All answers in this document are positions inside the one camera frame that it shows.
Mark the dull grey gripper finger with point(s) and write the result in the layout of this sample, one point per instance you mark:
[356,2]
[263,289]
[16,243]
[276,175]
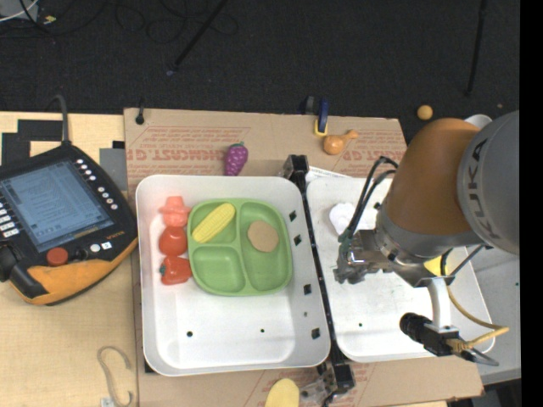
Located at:
[361,274]
[342,273]

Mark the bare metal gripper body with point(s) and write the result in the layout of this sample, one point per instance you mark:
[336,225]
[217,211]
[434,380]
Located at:
[368,248]

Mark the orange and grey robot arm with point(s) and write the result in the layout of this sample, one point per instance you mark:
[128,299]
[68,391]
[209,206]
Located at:
[441,185]

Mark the thin black rod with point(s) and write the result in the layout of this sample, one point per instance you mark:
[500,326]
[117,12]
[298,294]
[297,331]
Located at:
[319,269]

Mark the white plastic tray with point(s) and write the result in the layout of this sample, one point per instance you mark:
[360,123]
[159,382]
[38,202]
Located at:
[237,333]
[373,312]

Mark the white lumpy toy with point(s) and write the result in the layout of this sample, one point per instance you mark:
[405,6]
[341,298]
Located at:
[341,216]

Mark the yellow toy piece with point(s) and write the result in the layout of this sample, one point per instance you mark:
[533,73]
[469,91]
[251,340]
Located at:
[433,265]

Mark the brown round biscuit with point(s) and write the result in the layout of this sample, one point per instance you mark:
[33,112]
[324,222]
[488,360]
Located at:
[263,236]

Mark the brown chicken drumstick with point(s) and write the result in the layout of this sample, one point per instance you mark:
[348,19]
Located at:
[335,143]

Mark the green divided plate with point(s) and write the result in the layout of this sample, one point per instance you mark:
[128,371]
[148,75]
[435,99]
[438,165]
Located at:
[220,269]

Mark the yellow corn cob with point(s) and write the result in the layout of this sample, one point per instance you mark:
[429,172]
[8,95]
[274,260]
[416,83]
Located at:
[213,222]

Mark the brown cardboard board red print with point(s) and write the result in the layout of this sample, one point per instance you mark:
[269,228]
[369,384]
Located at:
[271,138]

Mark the yellow ball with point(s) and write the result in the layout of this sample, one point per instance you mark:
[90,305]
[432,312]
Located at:
[424,112]

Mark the purple grapes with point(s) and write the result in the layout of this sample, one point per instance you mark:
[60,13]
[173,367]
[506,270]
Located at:
[235,159]

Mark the red bell pepper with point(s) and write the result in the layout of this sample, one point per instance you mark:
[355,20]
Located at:
[176,271]

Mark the white bowl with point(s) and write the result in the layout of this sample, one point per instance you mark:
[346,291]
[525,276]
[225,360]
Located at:
[481,120]

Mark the red tomato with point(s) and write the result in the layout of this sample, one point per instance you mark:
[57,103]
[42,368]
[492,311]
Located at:
[173,241]

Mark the pink toy hat figure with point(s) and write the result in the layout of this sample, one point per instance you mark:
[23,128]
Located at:
[175,210]

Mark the black cylinder on white bracket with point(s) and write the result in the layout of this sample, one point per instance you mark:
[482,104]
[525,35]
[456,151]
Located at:
[439,308]

